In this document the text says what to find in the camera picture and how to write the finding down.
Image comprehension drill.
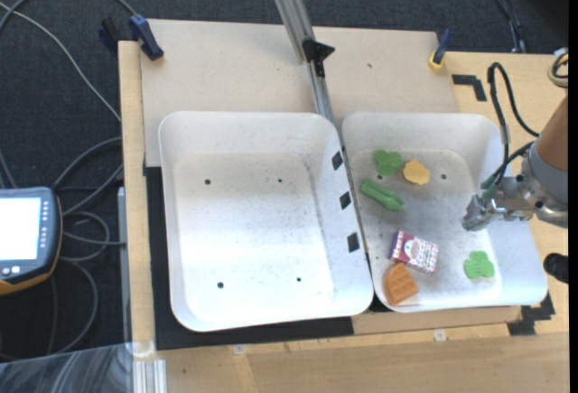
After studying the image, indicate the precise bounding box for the green broccoli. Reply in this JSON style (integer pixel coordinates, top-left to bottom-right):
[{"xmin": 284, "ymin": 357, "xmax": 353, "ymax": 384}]
[
  {"xmin": 372, "ymin": 149, "xmax": 405, "ymax": 178},
  {"xmin": 462, "ymin": 249, "xmax": 497, "ymax": 281}
]

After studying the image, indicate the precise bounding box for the orange waffle slice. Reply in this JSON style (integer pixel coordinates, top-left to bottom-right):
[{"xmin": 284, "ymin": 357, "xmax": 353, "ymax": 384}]
[{"xmin": 383, "ymin": 261, "xmax": 420, "ymax": 307}]

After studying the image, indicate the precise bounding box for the white plastic tray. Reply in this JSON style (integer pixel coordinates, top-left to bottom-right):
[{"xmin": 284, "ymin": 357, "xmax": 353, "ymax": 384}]
[
  {"xmin": 157, "ymin": 110, "xmax": 376, "ymax": 333},
  {"xmin": 340, "ymin": 111, "xmax": 549, "ymax": 314}
]

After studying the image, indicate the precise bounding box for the black cylinder on white bracket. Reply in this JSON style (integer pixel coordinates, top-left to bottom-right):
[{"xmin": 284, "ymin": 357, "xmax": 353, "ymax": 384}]
[{"xmin": 543, "ymin": 251, "xmax": 570, "ymax": 286}]

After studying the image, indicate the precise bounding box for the purple and white carton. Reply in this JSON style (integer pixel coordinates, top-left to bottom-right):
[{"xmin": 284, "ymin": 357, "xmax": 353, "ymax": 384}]
[{"xmin": 387, "ymin": 229, "xmax": 441, "ymax": 275}]

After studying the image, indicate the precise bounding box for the yellow biscuit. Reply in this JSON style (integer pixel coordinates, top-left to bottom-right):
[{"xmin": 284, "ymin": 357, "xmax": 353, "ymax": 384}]
[{"xmin": 402, "ymin": 158, "xmax": 432, "ymax": 186}]

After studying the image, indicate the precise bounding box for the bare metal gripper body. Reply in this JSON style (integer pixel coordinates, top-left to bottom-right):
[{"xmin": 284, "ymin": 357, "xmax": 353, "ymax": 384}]
[{"xmin": 481, "ymin": 160, "xmax": 570, "ymax": 229}]

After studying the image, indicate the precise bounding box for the pale wood board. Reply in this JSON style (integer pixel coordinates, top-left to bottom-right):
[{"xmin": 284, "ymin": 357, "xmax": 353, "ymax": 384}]
[{"xmin": 138, "ymin": 18, "xmax": 461, "ymax": 167}]

